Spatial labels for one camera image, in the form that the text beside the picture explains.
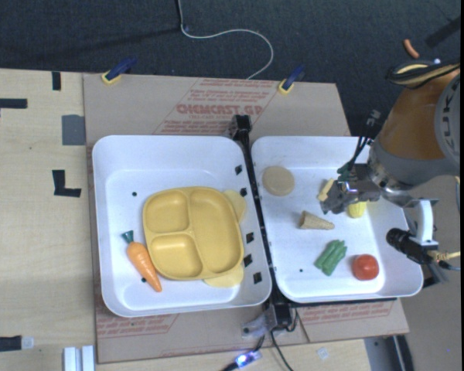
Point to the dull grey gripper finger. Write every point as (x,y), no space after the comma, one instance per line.
(332,204)
(341,187)

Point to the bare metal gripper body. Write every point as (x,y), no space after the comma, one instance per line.
(365,188)

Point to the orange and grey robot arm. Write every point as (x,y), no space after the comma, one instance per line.
(410,130)

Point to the pale yellow ridged toy food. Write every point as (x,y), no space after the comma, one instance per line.
(325,189)

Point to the yellow corn cob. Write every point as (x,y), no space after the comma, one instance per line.
(357,210)

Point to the tan ice cream cone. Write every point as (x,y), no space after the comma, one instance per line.
(313,221)

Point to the green asparagus bundle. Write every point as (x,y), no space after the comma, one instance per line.
(331,257)

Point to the beige round biscuit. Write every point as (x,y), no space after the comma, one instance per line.
(278,181)

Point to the white plastic tray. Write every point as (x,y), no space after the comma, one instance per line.
(386,246)
(123,160)

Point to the red tomato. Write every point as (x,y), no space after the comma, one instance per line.
(365,267)

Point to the thin black rod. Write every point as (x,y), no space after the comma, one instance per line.
(260,215)

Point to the yellow divided plate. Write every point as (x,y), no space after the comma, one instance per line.
(212,230)

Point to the orange sausage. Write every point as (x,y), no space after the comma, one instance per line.
(411,48)

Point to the orange carrot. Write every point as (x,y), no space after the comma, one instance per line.
(143,261)

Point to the brown cardboard board red print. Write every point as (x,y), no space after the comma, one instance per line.
(139,106)

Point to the black cylinder on white bracket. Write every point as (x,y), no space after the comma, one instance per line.
(424,222)

